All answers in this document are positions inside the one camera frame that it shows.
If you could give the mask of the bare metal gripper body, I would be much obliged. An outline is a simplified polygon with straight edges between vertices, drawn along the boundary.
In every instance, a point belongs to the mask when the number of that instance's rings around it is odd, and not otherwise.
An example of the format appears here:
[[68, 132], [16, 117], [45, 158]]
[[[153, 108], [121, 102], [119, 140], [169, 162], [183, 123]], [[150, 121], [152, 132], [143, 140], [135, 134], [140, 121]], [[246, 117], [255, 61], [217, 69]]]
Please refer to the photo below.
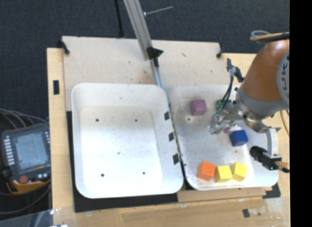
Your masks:
[[222, 119], [222, 127], [226, 127], [229, 121], [243, 120], [244, 126], [249, 127], [253, 131], [265, 131], [263, 118], [254, 114], [245, 105], [239, 103], [227, 103], [222, 109], [220, 117]]

